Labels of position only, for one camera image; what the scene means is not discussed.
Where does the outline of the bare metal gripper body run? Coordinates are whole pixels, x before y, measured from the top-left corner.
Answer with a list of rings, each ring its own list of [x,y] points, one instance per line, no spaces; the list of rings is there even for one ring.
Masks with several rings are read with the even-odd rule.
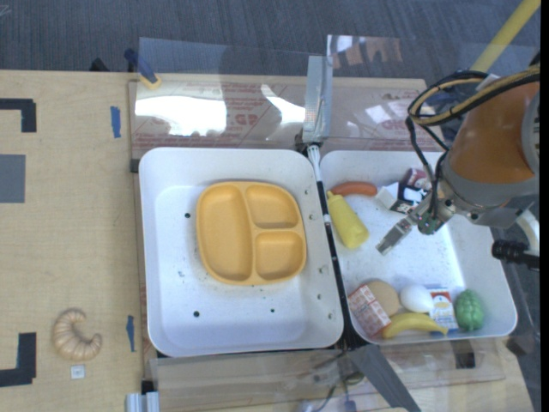
[[[438,185],[411,212],[407,223],[418,229],[440,229],[460,215],[477,226],[508,228],[522,212],[509,202],[533,194],[533,185],[478,185],[462,191]]]

